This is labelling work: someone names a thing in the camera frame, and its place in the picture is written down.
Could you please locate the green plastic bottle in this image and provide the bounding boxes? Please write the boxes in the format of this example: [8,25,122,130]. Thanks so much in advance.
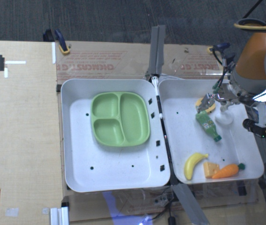
[195,110,223,143]

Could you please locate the yellow cheese wedge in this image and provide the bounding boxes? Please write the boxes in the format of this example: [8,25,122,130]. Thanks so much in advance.
[203,161,220,179]

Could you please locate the green divided plate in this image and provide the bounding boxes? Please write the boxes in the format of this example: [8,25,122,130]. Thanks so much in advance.
[90,91,151,148]

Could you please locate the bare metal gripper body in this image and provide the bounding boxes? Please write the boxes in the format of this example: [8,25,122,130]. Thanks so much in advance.
[214,83,250,109]

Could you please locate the white rounded toy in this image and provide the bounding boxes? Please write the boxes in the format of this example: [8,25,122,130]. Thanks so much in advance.
[214,106,233,126]

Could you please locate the black cylinder on white bracket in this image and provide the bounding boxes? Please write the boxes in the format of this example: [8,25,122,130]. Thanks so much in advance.
[242,97,266,138]

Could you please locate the brown cardboard board red print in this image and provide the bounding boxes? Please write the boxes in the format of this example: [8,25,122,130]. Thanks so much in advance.
[55,40,260,222]

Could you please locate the orange carrot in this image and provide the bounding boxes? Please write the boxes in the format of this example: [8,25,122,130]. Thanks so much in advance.
[212,163,246,180]

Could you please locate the yellow round biscuit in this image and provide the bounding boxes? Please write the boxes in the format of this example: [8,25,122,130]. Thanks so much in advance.
[195,97,217,114]

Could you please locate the yellow banana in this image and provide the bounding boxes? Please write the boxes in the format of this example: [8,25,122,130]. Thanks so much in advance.
[183,152,209,181]

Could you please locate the white plastic tray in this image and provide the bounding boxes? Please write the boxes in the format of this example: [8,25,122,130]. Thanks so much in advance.
[158,79,265,185]
[61,78,171,193]

